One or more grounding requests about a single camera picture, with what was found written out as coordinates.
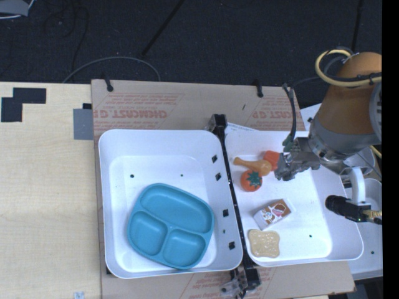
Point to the black cylinder on white bracket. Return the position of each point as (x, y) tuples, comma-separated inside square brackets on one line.
[(343, 205)]

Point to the tan toy chicken drumstick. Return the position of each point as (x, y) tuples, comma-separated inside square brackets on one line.
[(257, 166)]

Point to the orange toy tomato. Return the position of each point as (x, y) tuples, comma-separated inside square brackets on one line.
[(251, 182)]

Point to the brown cardboard board red print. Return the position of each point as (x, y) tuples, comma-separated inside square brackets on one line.
[(187, 104)]

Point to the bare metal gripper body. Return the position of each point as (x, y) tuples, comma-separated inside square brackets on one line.
[(307, 157)]

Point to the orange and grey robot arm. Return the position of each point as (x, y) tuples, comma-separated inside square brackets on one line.
[(346, 107)]

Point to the white plastic tray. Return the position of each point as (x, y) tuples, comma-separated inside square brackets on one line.
[(299, 229), (162, 167)]

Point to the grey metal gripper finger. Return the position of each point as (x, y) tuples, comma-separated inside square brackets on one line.
[(285, 173), (286, 160)]

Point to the blue divided plate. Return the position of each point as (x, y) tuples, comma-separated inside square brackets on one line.
[(171, 226)]

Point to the thin black rod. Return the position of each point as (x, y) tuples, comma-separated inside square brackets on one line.
[(232, 192)]

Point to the orange toy carrot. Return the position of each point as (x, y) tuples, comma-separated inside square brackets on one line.
[(271, 157)]

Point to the brown and white carton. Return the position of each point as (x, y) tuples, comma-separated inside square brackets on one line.
[(274, 213)]

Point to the beige toy bread slice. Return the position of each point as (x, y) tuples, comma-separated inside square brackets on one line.
[(264, 243)]

